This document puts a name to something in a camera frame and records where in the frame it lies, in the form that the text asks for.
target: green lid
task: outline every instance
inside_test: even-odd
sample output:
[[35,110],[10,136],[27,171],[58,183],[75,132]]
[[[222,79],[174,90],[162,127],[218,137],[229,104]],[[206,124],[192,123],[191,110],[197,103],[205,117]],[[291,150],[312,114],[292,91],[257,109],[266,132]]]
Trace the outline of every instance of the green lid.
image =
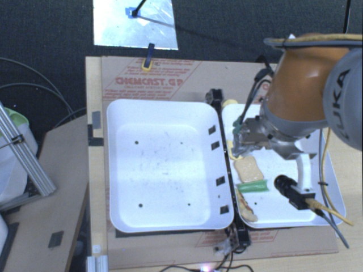
[[5,108],[6,113],[10,116],[11,120],[14,122],[16,127],[19,127],[20,125],[26,123],[29,126],[29,121],[26,119],[22,114],[19,114],[18,112]]

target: yellow cable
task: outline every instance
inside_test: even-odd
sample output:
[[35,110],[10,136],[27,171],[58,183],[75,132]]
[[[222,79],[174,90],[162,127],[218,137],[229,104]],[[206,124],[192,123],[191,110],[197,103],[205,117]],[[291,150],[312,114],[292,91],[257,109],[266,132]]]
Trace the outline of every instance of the yellow cable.
[[332,34],[320,34],[312,36],[297,37],[294,39],[273,39],[271,41],[275,43],[281,42],[291,42],[291,43],[301,43],[307,41],[330,41],[330,40],[363,40],[362,34],[342,34],[342,33],[332,33]]
[[[322,169],[322,181],[325,182],[325,159],[326,159],[326,156],[327,156],[327,151],[328,151],[328,145],[329,145],[329,141],[330,141],[330,134],[331,134],[331,129],[328,128],[328,134],[327,134],[327,139],[326,139],[326,142],[325,142],[325,147],[324,147],[324,151],[323,151],[323,156],[322,156],[322,164],[321,164],[321,169]],[[332,201],[331,201],[331,198],[329,196],[329,193],[328,193],[328,189],[327,189],[327,186],[326,185],[323,185],[323,189],[324,189],[324,193],[325,193],[325,196],[327,198],[327,201],[329,203],[329,205],[331,206],[331,208],[337,212],[335,206],[333,205]]]
[[313,198],[306,198],[305,201],[308,204],[308,206],[309,206],[310,209],[318,209],[318,210],[327,211],[328,213],[330,213],[330,214],[338,217],[339,219],[341,219],[344,223],[347,223],[347,224],[353,226],[353,222],[352,221],[350,221],[347,218],[343,217],[337,211],[334,211],[332,209],[329,209],[328,207],[326,207],[322,203],[318,202],[317,200],[315,200]]

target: black fabric backdrop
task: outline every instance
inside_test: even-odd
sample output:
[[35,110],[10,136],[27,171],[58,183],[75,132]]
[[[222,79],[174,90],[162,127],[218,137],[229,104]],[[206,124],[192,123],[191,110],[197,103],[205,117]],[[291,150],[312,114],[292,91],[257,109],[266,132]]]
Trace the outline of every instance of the black fabric backdrop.
[[[347,0],[172,0],[179,50],[155,57],[277,62],[265,37],[342,32]],[[93,45],[92,0],[0,0],[0,57],[34,67],[73,109],[85,106],[85,56],[144,56],[145,49]],[[362,33],[362,0],[352,0],[349,33]],[[0,61],[0,87],[40,83],[25,68]],[[25,116],[38,141],[67,115],[56,97],[32,87],[0,90],[0,101]]]

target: empty white tray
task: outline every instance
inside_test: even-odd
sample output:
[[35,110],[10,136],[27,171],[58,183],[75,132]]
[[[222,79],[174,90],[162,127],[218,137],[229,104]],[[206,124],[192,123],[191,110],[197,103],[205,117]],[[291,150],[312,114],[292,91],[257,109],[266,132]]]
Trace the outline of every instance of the empty white tray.
[[[233,122],[243,112],[243,104],[228,105],[223,109],[222,118],[225,127],[227,140],[233,140]],[[246,113],[246,118],[254,118],[259,114],[260,106],[251,105]],[[302,139],[296,143],[296,146],[307,153],[317,153],[319,147],[319,131],[311,134],[309,139]],[[252,228],[279,228],[279,227],[299,227],[299,226],[326,226],[327,222],[313,213],[311,210],[297,210],[289,200],[284,197],[274,186],[273,182],[278,175],[287,175],[297,181],[297,163],[296,160],[284,160],[273,150],[256,150],[251,153],[257,161],[258,167],[267,179],[268,192],[245,193],[244,198],[248,205],[258,216],[257,222],[245,223]],[[319,164],[318,156],[310,160],[312,186],[316,192],[315,199],[323,203],[319,182]],[[240,183],[237,171],[234,168],[234,160],[230,159],[231,172],[234,184]],[[326,157],[326,182],[333,204],[340,212],[345,215],[345,207],[338,183],[334,174],[333,166],[329,154]],[[335,218],[337,224],[342,221]]]
[[116,100],[107,109],[110,216],[123,232],[223,229],[233,204],[216,111]]

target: black rod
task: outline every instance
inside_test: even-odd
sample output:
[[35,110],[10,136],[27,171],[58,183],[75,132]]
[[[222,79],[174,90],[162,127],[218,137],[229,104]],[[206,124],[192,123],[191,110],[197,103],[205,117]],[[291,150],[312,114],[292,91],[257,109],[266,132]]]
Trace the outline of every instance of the black rod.
[[347,8],[345,9],[343,33],[346,33],[348,31],[350,13],[351,13],[351,0],[347,0]]
[[146,2],[146,0],[142,0],[142,1],[140,2],[140,4],[137,6],[137,8],[136,8],[136,9],[135,9],[135,10],[133,10],[133,11],[131,11],[131,16],[132,16],[132,17],[137,17],[137,14],[138,14],[138,12],[139,12],[140,8],[142,7],[142,5],[143,5],[145,2]]

